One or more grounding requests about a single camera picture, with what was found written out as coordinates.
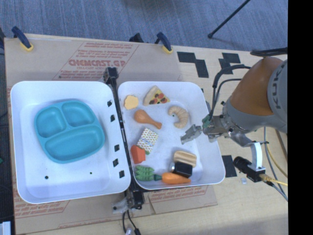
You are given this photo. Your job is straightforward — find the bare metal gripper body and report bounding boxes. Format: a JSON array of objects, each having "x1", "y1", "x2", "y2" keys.
[{"x1": 202, "y1": 115, "x2": 246, "y2": 143}]

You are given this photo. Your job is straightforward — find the white plastic tray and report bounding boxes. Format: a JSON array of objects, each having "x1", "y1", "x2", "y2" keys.
[
  {"x1": 117, "y1": 81, "x2": 226, "y2": 191},
  {"x1": 10, "y1": 80, "x2": 132, "y2": 205}
]

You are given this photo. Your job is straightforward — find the beige toy croissant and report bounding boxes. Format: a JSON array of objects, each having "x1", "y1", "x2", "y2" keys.
[{"x1": 167, "y1": 105, "x2": 190, "y2": 129}]

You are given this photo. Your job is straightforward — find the black box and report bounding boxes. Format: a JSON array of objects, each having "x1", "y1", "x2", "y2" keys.
[{"x1": 172, "y1": 161, "x2": 193, "y2": 179}]

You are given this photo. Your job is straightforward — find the white carton with coloured print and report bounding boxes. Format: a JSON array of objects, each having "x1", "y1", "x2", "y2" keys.
[{"x1": 136, "y1": 127, "x2": 159, "y2": 154}]

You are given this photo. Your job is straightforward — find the orange toy carrot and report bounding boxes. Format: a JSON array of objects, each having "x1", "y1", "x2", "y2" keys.
[{"x1": 153, "y1": 172, "x2": 192, "y2": 186}]

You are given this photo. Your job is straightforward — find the orange toy chicken drumstick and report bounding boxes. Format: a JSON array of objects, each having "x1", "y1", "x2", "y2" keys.
[{"x1": 134, "y1": 109, "x2": 163, "y2": 130}]

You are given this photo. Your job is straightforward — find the red toy carton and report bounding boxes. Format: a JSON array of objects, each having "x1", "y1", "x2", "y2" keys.
[{"x1": 130, "y1": 144, "x2": 147, "y2": 165}]

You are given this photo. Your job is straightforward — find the toy pizza slice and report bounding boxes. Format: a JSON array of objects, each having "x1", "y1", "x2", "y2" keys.
[{"x1": 142, "y1": 85, "x2": 171, "y2": 107}]

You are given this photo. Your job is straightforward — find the green toy pea pods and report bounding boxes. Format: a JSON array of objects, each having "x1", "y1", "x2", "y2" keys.
[{"x1": 134, "y1": 165, "x2": 156, "y2": 182}]

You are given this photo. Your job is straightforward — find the yellow biscuit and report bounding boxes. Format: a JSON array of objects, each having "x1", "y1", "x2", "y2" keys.
[{"x1": 123, "y1": 94, "x2": 139, "y2": 111}]

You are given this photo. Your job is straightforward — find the thin black rod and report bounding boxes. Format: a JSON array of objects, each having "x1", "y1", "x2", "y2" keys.
[{"x1": 109, "y1": 78, "x2": 138, "y2": 193}]

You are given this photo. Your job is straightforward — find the brown cardboard board red print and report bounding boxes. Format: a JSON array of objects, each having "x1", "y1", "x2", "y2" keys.
[{"x1": 3, "y1": 33, "x2": 219, "y2": 235}]

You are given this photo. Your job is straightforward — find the blue divided plate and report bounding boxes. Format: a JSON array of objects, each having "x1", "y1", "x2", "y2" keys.
[{"x1": 34, "y1": 99, "x2": 106, "y2": 165}]

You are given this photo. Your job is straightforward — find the black tripod leg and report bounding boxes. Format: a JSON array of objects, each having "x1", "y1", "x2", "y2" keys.
[{"x1": 207, "y1": 0, "x2": 268, "y2": 39}]

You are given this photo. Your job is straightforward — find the black cylinder on white bracket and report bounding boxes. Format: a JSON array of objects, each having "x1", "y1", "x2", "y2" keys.
[{"x1": 232, "y1": 142, "x2": 267, "y2": 183}]

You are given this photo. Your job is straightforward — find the black block with thin wires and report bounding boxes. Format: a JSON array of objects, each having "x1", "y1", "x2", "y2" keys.
[
  {"x1": 103, "y1": 67, "x2": 119, "y2": 83},
  {"x1": 125, "y1": 189, "x2": 145, "y2": 210}
]

